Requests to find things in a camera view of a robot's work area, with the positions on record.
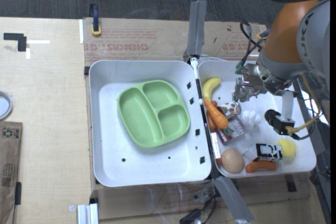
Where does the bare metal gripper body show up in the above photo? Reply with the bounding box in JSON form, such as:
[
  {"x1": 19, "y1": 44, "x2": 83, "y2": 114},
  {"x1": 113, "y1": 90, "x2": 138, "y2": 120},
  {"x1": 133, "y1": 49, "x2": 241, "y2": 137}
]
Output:
[{"x1": 237, "y1": 63, "x2": 292, "y2": 95}]

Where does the small printed white can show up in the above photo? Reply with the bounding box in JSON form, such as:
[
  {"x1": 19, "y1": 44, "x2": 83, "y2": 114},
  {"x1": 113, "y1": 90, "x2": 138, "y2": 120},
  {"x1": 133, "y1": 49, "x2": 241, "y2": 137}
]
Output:
[{"x1": 220, "y1": 101, "x2": 242, "y2": 120}]

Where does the white crumpled lump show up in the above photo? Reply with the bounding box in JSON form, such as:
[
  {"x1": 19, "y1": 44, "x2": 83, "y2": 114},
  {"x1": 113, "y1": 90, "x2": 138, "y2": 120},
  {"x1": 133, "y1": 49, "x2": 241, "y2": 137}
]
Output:
[{"x1": 240, "y1": 110, "x2": 262, "y2": 129}]

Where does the orange carrot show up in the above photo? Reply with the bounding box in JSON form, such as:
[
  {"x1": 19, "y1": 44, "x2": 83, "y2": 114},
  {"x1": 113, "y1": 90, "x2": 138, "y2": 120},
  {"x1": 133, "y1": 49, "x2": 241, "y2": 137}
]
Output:
[{"x1": 203, "y1": 99, "x2": 229, "y2": 130}]

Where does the yellow banana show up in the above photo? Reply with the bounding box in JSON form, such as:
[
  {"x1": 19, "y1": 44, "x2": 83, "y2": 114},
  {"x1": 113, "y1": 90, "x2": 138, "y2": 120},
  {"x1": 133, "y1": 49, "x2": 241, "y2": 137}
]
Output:
[{"x1": 202, "y1": 77, "x2": 222, "y2": 103}]

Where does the dark red printed packet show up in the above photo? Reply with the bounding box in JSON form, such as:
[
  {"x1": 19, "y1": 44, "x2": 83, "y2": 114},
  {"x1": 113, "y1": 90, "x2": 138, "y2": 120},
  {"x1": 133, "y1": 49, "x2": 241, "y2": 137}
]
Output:
[{"x1": 216, "y1": 118, "x2": 246, "y2": 145}]

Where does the white plastic tray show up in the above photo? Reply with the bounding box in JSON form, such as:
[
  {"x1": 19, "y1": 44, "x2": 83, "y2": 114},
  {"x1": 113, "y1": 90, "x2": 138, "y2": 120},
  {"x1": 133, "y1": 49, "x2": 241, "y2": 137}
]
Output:
[
  {"x1": 88, "y1": 59, "x2": 213, "y2": 188},
  {"x1": 197, "y1": 60, "x2": 318, "y2": 179}
]

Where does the red and white flat packet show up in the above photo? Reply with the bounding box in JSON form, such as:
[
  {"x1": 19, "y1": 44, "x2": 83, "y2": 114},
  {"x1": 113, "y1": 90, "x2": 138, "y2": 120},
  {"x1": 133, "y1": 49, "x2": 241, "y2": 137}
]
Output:
[{"x1": 210, "y1": 132, "x2": 223, "y2": 161}]

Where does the black and white carton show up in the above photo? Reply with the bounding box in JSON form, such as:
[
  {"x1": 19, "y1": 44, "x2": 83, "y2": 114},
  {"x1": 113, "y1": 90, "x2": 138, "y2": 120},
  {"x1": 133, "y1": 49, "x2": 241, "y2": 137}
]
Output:
[{"x1": 242, "y1": 143, "x2": 284, "y2": 164}]

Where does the yellow rounded lump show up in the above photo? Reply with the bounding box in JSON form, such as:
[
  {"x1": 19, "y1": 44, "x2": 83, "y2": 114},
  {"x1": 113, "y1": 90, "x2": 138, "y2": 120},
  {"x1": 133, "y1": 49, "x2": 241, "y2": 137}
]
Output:
[{"x1": 277, "y1": 138, "x2": 297, "y2": 158}]

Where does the brown round bread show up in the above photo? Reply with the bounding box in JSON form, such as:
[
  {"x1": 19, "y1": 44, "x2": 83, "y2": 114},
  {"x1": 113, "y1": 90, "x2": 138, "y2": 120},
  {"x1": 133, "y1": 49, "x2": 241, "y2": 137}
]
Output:
[{"x1": 220, "y1": 148, "x2": 246, "y2": 174}]

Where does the orange sausage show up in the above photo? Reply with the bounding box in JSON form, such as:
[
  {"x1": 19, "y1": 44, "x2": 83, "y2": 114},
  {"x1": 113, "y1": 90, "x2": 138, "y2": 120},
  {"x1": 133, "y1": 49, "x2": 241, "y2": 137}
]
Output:
[{"x1": 245, "y1": 160, "x2": 278, "y2": 174}]

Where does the green divided plate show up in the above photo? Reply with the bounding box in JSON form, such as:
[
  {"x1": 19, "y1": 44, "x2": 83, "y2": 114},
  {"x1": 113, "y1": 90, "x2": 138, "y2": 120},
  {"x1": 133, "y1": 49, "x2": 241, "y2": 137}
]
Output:
[{"x1": 117, "y1": 79, "x2": 191, "y2": 148}]

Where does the brown cardboard board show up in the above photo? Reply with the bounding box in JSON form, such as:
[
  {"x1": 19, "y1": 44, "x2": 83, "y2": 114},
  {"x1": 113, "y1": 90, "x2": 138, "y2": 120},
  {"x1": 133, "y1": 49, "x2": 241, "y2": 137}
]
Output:
[{"x1": 82, "y1": 17, "x2": 317, "y2": 220}]

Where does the brown paper bag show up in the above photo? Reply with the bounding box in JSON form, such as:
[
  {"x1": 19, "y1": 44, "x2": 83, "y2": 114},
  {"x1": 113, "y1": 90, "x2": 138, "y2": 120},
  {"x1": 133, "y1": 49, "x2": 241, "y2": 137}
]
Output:
[{"x1": 0, "y1": 121, "x2": 23, "y2": 224}]

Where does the black cylinder on white bracket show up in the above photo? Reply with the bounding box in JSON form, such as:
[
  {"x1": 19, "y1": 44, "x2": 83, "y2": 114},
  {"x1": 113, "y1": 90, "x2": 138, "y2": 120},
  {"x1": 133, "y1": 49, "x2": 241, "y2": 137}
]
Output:
[{"x1": 264, "y1": 90, "x2": 296, "y2": 136}]

